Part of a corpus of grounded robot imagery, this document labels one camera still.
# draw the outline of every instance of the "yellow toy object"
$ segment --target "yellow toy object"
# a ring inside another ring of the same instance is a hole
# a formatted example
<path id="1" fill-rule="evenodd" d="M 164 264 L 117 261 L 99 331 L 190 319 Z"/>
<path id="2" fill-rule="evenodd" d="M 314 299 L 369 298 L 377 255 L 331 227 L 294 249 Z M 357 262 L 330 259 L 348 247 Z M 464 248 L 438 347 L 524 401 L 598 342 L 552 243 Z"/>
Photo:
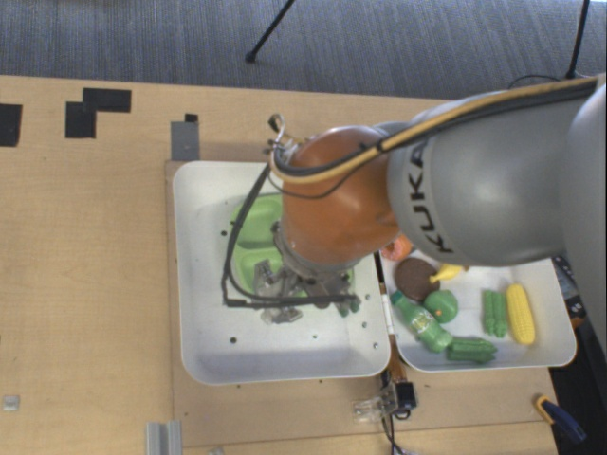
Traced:
<path id="1" fill-rule="evenodd" d="M 459 275 L 459 272 L 464 269 L 463 266 L 457 264 L 443 264 L 435 275 L 430 277 L 430 283 L 441 282 L 443 280 L 450 280 Z"/>
<path id="2" fill-rule="evenodd" d="M 529 345 L 535 341 L 535 324 L 524 288 L 513 283 L 506 290 L 508 320 L 512 336 L 519 344 Z"/>

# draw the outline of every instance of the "wooden table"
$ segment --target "wooden table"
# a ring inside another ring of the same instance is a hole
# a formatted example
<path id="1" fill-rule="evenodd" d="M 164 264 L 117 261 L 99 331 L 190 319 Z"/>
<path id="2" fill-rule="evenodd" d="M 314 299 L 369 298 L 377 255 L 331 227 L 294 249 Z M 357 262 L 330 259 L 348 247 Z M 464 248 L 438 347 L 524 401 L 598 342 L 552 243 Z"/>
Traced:
<path id="1" fill-rule="evenodd" d="M 84 87 L 131 90 L 131 112 L 99 112 L 95 139 L 65 138 L 65 103 Z M 380 426 L 347 415 L 372 380 L 213 388 L 184 374 L 176 345 L 172 356 L 165 163 L 171 122 L 186 113 L 199 117 L 203 159 L 259 161 L 277 111 L 312 135 L 438 102 L 0 77 L 0 103 L 23 105 L 18 146 L 0 147 L 0 396 L 21 397 L 0 411 L 0 454 L 143 454 L 146 424 L 171 419 L 187 455 L 388 453 Z M 403 447 L 557 453 L 532 406 L 555 397 L 546 369 L 409 374 L 419 408 L 397 427 Z M 274 410 L 259 410 L 268 399 Z"/>

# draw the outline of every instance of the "yellow cable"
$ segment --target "yellow cable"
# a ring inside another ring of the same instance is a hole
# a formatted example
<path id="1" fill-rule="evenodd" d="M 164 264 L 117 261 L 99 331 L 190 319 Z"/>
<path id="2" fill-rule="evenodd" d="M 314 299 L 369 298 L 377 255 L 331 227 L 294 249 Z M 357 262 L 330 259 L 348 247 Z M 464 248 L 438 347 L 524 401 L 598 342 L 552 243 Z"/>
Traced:
<path id="1" fill-rule="evenodd" d="M 520 98 L 529 98 L 529 97 L 537 96 L 537 95 L 540 95 L 543 93 L 548 93 L 551 91 L 558 91 L 561 89 L 566 89 L 568 87 L 577 87 L 577 86 L 584 85 L 586 83 L 589 84 L 591 82 L 597 82 L 597 78 L 584 78 L 584 79 L 569 80 L 569 81 L 563 81 L 563 82 L 554 82 L 554 83 L 549 83 L 549 84 L 539 84 L 536 86 L 528 86 L 528 87 L 513 89 L 510 91 L 505 91 L 503 93 L 490 94 L 490 95 L 484 96 L 482 98 L 479 98 L 477 100 L 472 100 L 467 103 L 464 103 L 461 106 L 458 106 L 457 108 L 453 108 L 441 115 L 438 115 L 433 118 L 429 118 L 426 121 L 423 121 L 415 126 L 412 126 L 411 128 L 408 128 L 407 130 L 405 130 L 403 132 L 400 132 L 396 135 L 385 138 L 382 142 L 382 148 L 385 152 L 393 150 L 401 143 L 411 140 L 411 139 L 425 133 L 426 131 L 430 130 L 431 128 L 434 128 L 438 125 L 447 123 L 453 119 L 460 118 L 460 117 L 467 115 L 469 113 L 472 113 L 474 111 L 483 109 L 484 107 L 489 106 L 494 103 L 506 102 L 506 101 L 510 101 L 510 100 L 517 100 Z M 362 165 L 366 162 L 373 160 L 375 157 L 377 157 L 380 154 L 381 154 L 381 151 L 374 147 L 374 148 L 366 150 L 365 152 L 362 152 L 360 155 L 354 156 L 350 160 L 343 162 L 340 165 L 337 165 L 329 170 L 319 172 L 319 173 L 314 173 L 311 175 L 306 175 L 306 176 L 290 175 L 288 173 L 281 171 L 278 168 L 278 166 L 276 165 L 276 162 L 274 160 L 274 153 L 269 155 L 269 165 L 270 165 L 270 169 L 272 170 L 272 172 L 278 178 L 283 180 L 283 182 L 286 182 L 289 184 L 314 184 L 317 182 L 321 182 L 323 180 L 328 180 L 330 178 L 334 178 L 334 177 L 336 177 L 338 175 L 342 175 L 344 173 L 348 173 L 348 172 L 352 171 L 353 169 L 355 169 L 356 167 L 358 167 L 359 165 Z"/>

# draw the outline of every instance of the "green plastic object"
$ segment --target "green plastic object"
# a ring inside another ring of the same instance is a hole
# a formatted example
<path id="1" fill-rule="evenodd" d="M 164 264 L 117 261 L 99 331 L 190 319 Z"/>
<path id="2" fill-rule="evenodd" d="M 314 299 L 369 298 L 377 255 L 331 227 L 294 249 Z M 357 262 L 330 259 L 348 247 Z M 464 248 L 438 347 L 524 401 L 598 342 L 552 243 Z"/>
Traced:
<path id="1" fill-rule="evenodd" d="M 508 331 L 506 295 L 493 290 L 483 291 L 483 324 L 490 336 L 503 338 Z"/>
<path id="2" fill-rule="evenodd" d="M 400 312 L 405 325 L 417 335 L 429 351 L 441 353 L 451 344 L 452 335 L 443 329 L 424 307 L 411 303 L 400 291 L 394 292 L 390 301 Z"/>
<path id="3" fill-rule="evenodd" d="M 497 348 L 483 338 L 454 337 L 447 349 L 447 359 L 485 364 L 495 359 L 496 352 Z"/>
<path id="4" fill-rule="evenodd" d="M 434 315 L 438 323 L 451 322 L 459 311 L 457 298 L 450 290 L 432 292 L 424 300 L 424 307 Z"/>
<path id="5" fill-rule="evenodd" d="M 236 219 L 240 206 L 231 216 Z M 255 265 L 269 260 L 272 271 L 283 265 L 281 253 L 276 249 L 272 237 L 272 225 L 283 214 L 283 199 L 280 194 L 260 195 L 255 199 L 243 224 L 232 255 L 233 268 L 240 285 L 253 293 Z"/>

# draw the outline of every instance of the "toy green bottle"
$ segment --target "toy green bottle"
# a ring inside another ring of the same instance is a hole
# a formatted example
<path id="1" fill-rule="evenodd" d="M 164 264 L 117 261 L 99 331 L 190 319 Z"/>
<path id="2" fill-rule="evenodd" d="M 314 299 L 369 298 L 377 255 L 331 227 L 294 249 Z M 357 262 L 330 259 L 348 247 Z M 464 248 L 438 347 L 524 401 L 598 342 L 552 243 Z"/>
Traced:
<path id="1" fill-rule="evenodd" d="M 405 325 L 417 335 L 429 351 L 443 352 L 452 343 L 453 337 L 440 326 L 436 318 L 424 307 L 408 301 L 402 292 L 394 292 L 390 301 L 400 311 Z"/>

